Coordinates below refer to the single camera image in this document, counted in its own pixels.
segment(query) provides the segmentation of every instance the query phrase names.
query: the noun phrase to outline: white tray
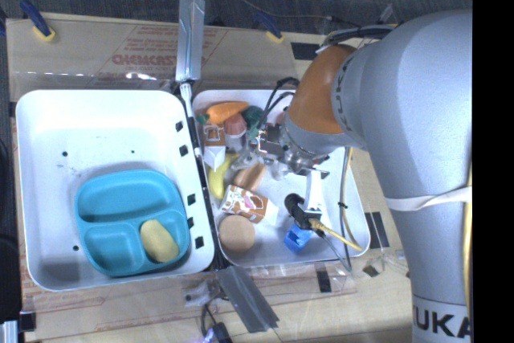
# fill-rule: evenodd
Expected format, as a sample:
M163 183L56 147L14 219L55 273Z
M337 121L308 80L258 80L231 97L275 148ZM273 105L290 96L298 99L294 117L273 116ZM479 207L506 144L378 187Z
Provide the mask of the white tray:
M195 114L205 112L213 103L224 100L244 100L249 104L263 108L269 98L269 90L210 90L199 93L193 101ZM268 120L273 123L283 108L289 104L288 97L271 111ZM339 224L339 191L341 184L342 165L345 150L340 148L330 155L330 159L320 165L320 170L330 172L330 175L322 181L324 201L327 209L323 210L322 222L328 224L333 230L341 232ZM362 246L362 251L355 251L349 247L351 256L361 255L369 248L369 228L362 210L361 200L357 192L355 180L349 171L346 182L345 198L351 206L347 209L347 215L352 233L356 241ZM268 197L279 207L276 226L268 224L265 220L255 224L255 245L244 253L222 251L226 258L233 264L243 267L258 267L288 263L306 263L321 260L332 260L336 256L330 247L316 235L313 235L307 245L298 253L290 251L284 244L284 237L293 220L289 216L284 205L285 197L290 193L297 193L305 197L307 178L289 174L284 180L276 181L267 171L261 181L257 194ZM226 214L219 209L220 201L211 196L211 205L214 212L216 229ZM342 242L330 239L341 255L345 256L345 248Z
M176 97L151 91L35 91L18 102L16 121L27 266L39 286L87 288L209 266L214 241L186 115ZM177 185L194 223L190 255L180 267L112 278L83 253L75 192L89 178L128 169L155 169Z

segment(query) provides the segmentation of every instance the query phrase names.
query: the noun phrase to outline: yellow clamp tip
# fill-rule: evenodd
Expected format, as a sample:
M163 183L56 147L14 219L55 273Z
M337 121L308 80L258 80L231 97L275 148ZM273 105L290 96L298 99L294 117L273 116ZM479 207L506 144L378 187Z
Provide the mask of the yellow clamp tip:
M33 32L44 42L51 42L55 37L55 31L51 27L48 29L50 29L50 34L45 36L36 26L32 27Z
M272 41L272 42L275 42L275 43L282 43L284 41L284 37L283 36L280 36L279 38L277 38L275 35L273 35L270 31L267 31L266 32L266 36Z

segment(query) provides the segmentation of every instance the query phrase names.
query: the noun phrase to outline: orange carrot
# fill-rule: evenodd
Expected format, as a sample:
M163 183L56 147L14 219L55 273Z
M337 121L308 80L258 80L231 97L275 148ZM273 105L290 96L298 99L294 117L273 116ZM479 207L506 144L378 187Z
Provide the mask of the orange carrot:
M247 106L247 102L237 101L213 104L207 109L207 115L209 115L209 122L215 124L222 123L234 114L241 112Z

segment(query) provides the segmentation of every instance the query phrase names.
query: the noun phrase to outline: teal divided plate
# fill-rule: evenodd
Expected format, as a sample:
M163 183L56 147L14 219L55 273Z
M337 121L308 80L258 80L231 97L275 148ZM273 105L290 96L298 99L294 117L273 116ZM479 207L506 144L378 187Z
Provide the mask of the teal divided plate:
M177 187L155 170L127 170L85 182L75 195L80 241L91 264L108 276L130 276L177 263L188 251L190 232ZM173 236L179 254L152 260L143 248L141 225L156 219Z

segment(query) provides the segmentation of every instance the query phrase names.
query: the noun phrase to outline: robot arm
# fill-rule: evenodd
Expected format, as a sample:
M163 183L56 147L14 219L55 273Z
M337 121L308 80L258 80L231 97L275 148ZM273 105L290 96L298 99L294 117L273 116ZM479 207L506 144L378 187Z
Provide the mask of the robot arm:
M339 146L369 151L409 264L414 341L469 341L471 12L417 18L356 51L328 47L300 82L281 136L295 173Z

